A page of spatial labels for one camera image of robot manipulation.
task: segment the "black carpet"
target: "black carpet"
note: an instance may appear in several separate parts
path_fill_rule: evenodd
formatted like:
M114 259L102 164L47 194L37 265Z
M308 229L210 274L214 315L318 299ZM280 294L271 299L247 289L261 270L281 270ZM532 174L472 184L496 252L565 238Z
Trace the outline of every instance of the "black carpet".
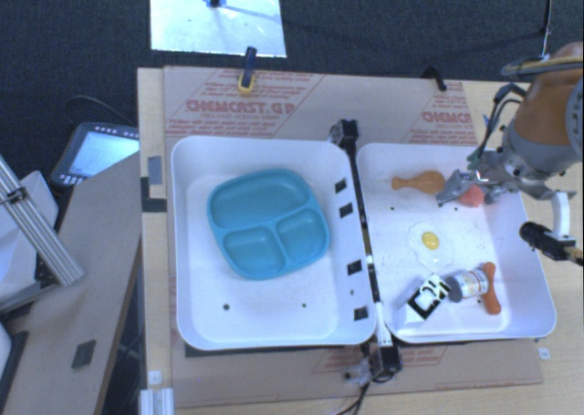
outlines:
M280 0L287 58L265 69L500 79L538 55L546 0ZM583 0L555 0L549 50L582 40ZM0 0L0 154L48 176L70 132L64 101L102 99L136 119L136 69L239 67L240 57L150 50L149 0ZM111 120L80 105L77 122Z

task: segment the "toy fried egg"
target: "toy fried egg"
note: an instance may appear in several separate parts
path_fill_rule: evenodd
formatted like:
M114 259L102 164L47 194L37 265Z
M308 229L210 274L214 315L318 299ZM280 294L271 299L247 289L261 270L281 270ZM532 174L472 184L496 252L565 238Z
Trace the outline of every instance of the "toy fried egg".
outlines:
M418 261L433 273L453 261L453 249L448 238L431 223L413 225L408 232L407 243Z

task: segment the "white tray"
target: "white tray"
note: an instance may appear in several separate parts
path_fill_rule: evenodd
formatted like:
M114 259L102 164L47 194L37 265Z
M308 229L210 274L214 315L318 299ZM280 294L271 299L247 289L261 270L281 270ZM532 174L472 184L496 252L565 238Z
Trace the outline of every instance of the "white tray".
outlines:
M556 324L556 311L537 253L519 237L527 220L518 193L478 208L450 202L439 208L432 195L391 187L393 177L409 179L437 170L448 178L463 169L474 148L407 144L369 144L358 165L386 324L412 343L543 337ZM499 315L485 312L477 297L455 304L448 299L419 327L400 327L397 310L432 273L406 240L417 223L435 227L453 261L436 271L441 277L491 261L496 265Z
M349 159L320 141L192 136L172 150L177 323L203 350L355 345L376 324ZM245 279L225 261L207 220L220 183L284 168L303 177L327 219L330 247L312 265L269 280ZM346 188L336 193L336 183ZM353 212L339 216L352 204ZM360 262L349 274L348 265Z

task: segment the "egg yolk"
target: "egg yolk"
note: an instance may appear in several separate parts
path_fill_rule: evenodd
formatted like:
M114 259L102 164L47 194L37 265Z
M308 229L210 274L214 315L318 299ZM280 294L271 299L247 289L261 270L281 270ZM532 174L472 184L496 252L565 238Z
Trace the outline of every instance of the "egg yolk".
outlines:
M424 232L422 234L422 243L429 250L435 250L440 246L440 240L438 240L438 235L434 232Z

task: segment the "cardboard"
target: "cardboard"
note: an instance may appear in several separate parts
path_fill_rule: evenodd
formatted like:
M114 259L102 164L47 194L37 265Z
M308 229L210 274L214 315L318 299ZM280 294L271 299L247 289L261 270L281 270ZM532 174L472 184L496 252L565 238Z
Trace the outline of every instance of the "cardboard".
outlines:
M174 143L191 134L324 140L339 119L359 122L359 147L376 141L476 144L460 82L448 82L449 89L441 93L435 83L422 79L257 72L255 93L243 97L236 90L238 74L217 68L164 69L166 154L149 155L169 160ZM174 316L172 204L168 207L172 361L168 382L177 408L358 394L357 385L344 378L348 368L363 359L358 346L187 352ZM403 370L391 382L373 386L371 393L543 381L529 339L406 347L401 357Z

